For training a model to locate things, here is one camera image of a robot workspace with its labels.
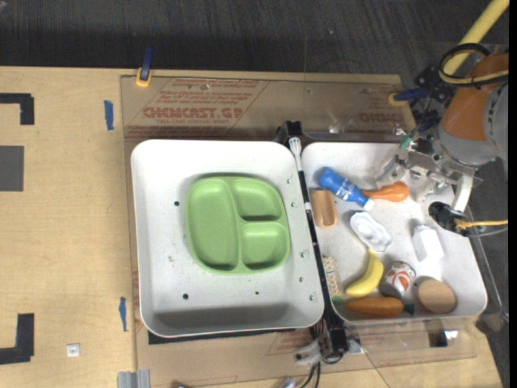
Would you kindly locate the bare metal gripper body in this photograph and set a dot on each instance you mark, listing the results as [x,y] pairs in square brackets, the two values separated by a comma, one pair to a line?
[428,164]

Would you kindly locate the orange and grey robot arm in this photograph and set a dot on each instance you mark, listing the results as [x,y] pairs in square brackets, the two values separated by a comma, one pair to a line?
[464,111]

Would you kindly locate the orange toy chicken drumstick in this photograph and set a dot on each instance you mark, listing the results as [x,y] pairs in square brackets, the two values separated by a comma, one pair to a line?
[389,192]

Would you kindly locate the white plastic tray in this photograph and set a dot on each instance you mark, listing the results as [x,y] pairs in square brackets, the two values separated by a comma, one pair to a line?
[404,224]
[161,237]

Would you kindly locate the white plastic carton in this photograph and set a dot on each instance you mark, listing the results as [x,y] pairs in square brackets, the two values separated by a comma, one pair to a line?
[427,243]

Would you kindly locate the white moulded plastic bottle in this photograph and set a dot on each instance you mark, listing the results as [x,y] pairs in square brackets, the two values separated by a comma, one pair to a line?
[369,230]

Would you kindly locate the blue bottle with white cap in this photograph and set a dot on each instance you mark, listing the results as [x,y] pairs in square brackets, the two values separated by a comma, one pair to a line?
[337,184]

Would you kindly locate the tan toy bread bun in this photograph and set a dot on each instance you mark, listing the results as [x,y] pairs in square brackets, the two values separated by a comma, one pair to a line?
[324,208]

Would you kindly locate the red and white can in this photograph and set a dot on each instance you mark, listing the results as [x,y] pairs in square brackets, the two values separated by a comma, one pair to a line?
[400,278]

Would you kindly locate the yellow banana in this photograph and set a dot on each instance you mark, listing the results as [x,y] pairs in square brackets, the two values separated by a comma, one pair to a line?
[371,277]

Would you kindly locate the thin black and white rod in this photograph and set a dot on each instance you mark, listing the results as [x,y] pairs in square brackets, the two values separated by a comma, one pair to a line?
[311,220]

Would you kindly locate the tan round biscuit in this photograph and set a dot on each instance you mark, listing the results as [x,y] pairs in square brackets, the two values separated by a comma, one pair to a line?
[436,296]

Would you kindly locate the beige patterned waffle biscuit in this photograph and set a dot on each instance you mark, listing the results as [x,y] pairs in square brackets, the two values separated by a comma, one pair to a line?
[330,275]

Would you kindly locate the orange carrot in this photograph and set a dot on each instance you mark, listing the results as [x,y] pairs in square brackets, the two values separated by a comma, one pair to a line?
[373,306]

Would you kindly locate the green divided plate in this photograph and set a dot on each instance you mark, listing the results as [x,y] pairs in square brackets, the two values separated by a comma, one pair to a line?
[214,224]

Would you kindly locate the brown cardboard board, red print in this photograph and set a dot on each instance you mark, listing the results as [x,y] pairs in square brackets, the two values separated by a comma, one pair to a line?
[202,111]

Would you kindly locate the small white square piece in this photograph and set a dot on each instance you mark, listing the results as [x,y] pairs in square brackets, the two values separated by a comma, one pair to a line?
[73,349]

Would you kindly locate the black cylinder on white bracket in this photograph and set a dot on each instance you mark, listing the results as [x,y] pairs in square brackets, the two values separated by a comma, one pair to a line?
[443,215]

